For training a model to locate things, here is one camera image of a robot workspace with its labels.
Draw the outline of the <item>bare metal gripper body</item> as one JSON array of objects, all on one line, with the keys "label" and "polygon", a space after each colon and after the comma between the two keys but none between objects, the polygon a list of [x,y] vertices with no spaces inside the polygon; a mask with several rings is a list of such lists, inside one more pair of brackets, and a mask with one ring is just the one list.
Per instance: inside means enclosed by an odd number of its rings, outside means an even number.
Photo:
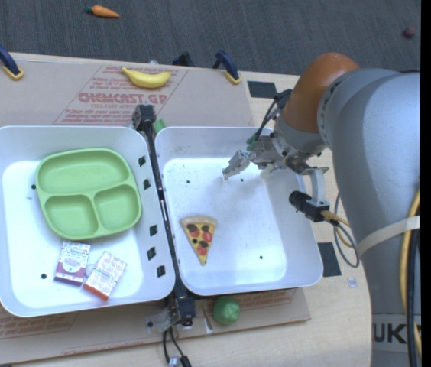
[{"label": "bare metal gripper body", "polygon": [[309,168],[307,161],[312,156],[313,153],[295,148],[276,133],[260,135],[251,145],[251,162],[267,174],[284,168],[303,174]]}]

